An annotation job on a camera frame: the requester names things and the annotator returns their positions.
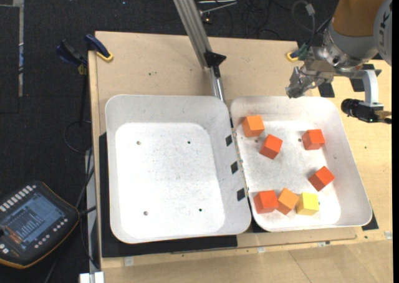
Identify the yellow cube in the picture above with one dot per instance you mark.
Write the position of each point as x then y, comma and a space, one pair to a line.
308, 204

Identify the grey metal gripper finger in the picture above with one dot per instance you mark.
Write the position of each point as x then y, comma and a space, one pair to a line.
293, 88
311, 83

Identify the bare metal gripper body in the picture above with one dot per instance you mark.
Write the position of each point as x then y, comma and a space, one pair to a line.
321, 65

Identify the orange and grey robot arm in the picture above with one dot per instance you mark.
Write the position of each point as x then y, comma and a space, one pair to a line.
358, 4

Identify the white plastic tray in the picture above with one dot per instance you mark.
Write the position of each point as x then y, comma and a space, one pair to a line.
168, 175
293, 163

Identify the black cylinder on white bracket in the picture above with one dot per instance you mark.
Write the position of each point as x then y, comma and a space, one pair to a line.
371, 88

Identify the pale wood board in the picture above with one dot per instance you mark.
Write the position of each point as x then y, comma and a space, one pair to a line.
149, 66

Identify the orange cube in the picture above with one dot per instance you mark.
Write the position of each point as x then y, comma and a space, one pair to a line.
287, 201
253, 126

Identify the red cube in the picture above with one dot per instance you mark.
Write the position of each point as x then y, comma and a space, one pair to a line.
265, 202
321, 178
313, 140
270, 147

